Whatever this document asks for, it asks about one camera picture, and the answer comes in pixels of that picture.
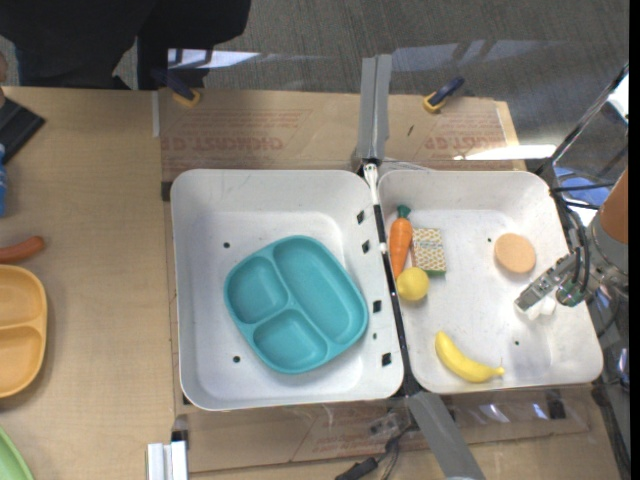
yellow and black clamp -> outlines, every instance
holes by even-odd
[[[168,70],[152,69],[151,76],[159,84],[166,85],[171,89],[173,99],[181,105],[193,108],[199,103],[200,93],[189,88],[175,73]]]
[[[464,78],[461,76],[454,78],[436,92],[433,92],[424,98],[422,100],[422,106],[427,112],[431,112],[432,114],[437,113],[442,107],[444,107],[449,96],[456,92],[463,83]]]

wooden table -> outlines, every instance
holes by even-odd
[[[46,249],[19,265],[44,284],[49,322],[40,374],[23,392],[0,399],[0,426],[38,480],[143,479],[147,444],[168,442],[175,411],[167,203],[160,198],[151,94],[6,93],[46,119],[7,166],[0,245],[44,237]],[[595,404],[587,410],[588,431],[472,451],[490,479],[616,478],[600,412]],[[328,479],[353,462],[197,478]],[[442,478],[428,451],[401,454],[394,475]]]

green plate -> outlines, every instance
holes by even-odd
[[[2,427],[0,427],[0,478],[2,480],[33,480],[27,463]]]

orange divided plate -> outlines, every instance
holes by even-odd
[[[47,297],[28,270],[0,265],[0,398],[36,377],[47,341]]]

teal divided plate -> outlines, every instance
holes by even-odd
[[[281,373],[331,361],[362,336],[369,315],[347,271],[319,241],[296,235],[229,272],[224,299],[258,356]]]
[[[33,480],[22,455],[0,427],[0,479]]]

